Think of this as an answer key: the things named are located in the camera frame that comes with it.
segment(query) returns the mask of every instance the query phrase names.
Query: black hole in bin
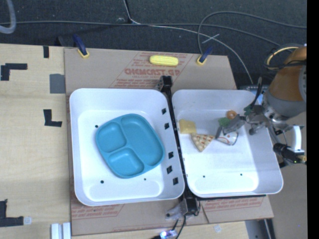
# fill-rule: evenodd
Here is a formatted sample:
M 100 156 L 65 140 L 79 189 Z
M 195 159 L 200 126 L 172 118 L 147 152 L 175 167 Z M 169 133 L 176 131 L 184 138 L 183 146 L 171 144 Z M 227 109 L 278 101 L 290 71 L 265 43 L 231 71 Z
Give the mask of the black hole in bin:
M 173 185 L 176 185 L 177 183 L 178 183 L 178 178 L 176 177 L 173 179 Z
M 166 171 L 167 171 L 167 174 L 169 174 L 169 173 L 171 173 L 173 171 L 171 165 L 166 169 Z

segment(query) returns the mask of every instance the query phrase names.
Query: cardboard box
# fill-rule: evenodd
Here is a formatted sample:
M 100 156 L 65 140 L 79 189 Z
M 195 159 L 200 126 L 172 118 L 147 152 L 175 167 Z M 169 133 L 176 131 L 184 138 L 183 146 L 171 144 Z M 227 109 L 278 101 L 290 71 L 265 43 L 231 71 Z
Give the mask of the cardboard box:
M 81 204 L 74 194 L 72 144 L 70 133 L 69 97 L 79 88 L 156 87 L 160 76 L 173 79 L 172 92 L 179 89 L 236 89 L 226 56 L 209 56 L 203 66 L 196 64 L 198 55 L 146 51 L 89 49 L 90 56 L 82 59 L 76 49 L 65 49 L 65 82 L 67 97 L 67 128 L 71 182 L 72 234 L 88 235 L 118 231 L 171 228 L 175 221 L 166 220 L 165 212 L 179 201 L 167 200 L 89 207 Z M 161 54 L 179 58 L 176 67 L 149 63 L 149 56 Z M 201 201 L 201 211 L 186 225 L 272 218 L 268 197 L 216 199 Z

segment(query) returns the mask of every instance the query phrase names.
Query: dark background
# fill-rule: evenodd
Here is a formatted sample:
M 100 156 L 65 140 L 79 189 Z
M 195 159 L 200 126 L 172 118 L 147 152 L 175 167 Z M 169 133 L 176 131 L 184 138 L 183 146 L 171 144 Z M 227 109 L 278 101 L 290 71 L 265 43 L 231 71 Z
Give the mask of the dark background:
M 196 32 L 202 19 L 211 13 L 234 11 L 280 22 L 281 24 L 277 24 L 237 13 L 215 14 L 204 22 L 215 27 L 203 26 L 201 33 L 208 36 L 218 35 L 218 41 L 210 40 L 201 45 L 202 49 L 212 46 L 213 55 L 227 55 L 236 84 L 240 87 L 252 82 L 238 56 L 251 75 L 253 84 L 257 83 L 261 73 L 266 75 L 264 83 L 267 84 L 273 76 L 263 67 L 268 53 L 279 45 L 304 45 L 307 42 L 305 28 L 284 25 L 307 26 L 307 0 L 126 1 L 127 7 L 124 0 L 13 0 L 18 22 L 16 30 L 12 34 L 0 33 L 0 43 L 70 47 L 74 45 L 72 34 L 76 33 L 88 48 L 200 53 Z M 0 5 L 0 23 L 8 26 L 6 1 L 0 0 Z M 195 33 L 137 23 L 178 23 L 181 25 L 171 27 L 188 29 Z M 200 42 L 206 39 L 207 37 L 202 36 Z M 286 56 L 288 53 L 278 60 L 285 59 Z

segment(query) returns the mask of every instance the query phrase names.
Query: blue plate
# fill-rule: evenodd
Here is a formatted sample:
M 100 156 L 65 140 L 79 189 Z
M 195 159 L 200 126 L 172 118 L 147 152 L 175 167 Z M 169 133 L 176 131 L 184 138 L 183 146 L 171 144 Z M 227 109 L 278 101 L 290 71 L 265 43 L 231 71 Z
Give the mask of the blue plate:
M 158 166 L 164 146 L 148 121 L 138 114 L 117 117 L 99 127 L 96 145 L 110 169 L 132 178 Z

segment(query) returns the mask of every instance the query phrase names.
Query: white box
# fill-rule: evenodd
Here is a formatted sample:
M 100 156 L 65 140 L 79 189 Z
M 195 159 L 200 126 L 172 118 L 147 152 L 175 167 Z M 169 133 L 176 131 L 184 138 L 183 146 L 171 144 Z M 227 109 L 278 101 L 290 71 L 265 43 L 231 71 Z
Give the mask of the white box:
M 176 120 L 192 120 L 198 133 L 215 134 L 227 110 L 242 113 L 254 95 L 239 90 L 180 90 L 172 102 Z M 95 144 L 95 125 L 125 114 L 143 116 L 165 147 L 164 161 L 140 176 L 115 176 Z M 176 199 L 183 192 L 177 152 L 166 97 L 156 90 L 78 89 L 70 97 L 75 193 L 89 206 Z M 188 134 L 180 134 L 183 164 L 190 190 L 199 197 L 275 194 L 283 185 L 266 128 L 250 136 L 239 129 L 234 146 L 213 141 L 198 152 Z

